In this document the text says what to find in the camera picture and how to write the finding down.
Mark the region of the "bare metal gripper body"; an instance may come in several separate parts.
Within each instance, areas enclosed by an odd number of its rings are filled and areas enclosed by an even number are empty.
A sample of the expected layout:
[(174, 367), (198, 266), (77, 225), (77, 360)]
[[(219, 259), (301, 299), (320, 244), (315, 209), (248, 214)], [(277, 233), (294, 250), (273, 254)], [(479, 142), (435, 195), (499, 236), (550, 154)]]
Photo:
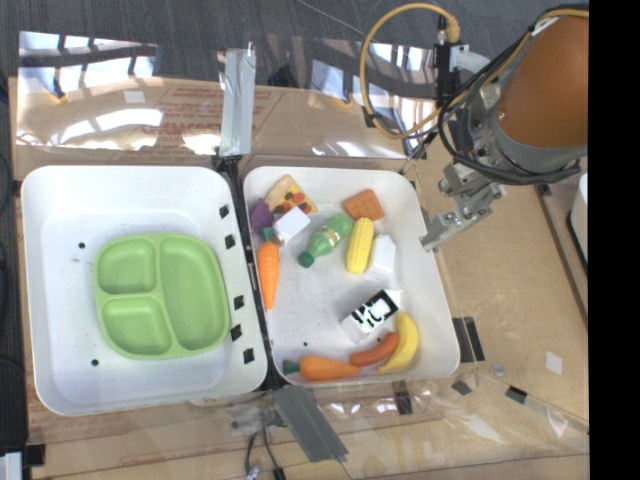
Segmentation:
[(490, 182), (505, 182), (505, 175), (497, 173), (503, 167), (503, 157), (491, 123), (491, 112), (500, 96), (501, 85), (488, 83), (452, 105), (454, 150), (472, 164), (466, 166), (473, 170), (466, 191), (477, 191)]

